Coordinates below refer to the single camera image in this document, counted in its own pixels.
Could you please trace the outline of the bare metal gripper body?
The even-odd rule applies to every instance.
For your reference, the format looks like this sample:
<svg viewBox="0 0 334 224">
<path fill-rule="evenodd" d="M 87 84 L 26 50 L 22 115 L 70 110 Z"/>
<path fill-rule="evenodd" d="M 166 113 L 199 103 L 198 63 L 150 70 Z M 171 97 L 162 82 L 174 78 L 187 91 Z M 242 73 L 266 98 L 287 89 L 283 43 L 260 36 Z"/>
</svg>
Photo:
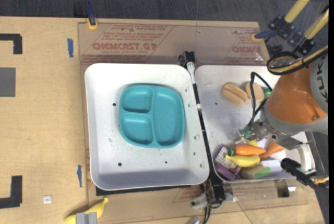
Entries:
<svg viewBox="0 0 334 224">
<path fill-rule="evenodd" d="M 244 128 L 238 130 L 237 142 L 260 141 L 267 137 L 277 137 L 277 132 L 265 121 L 248 123 Z"/>
</svg>

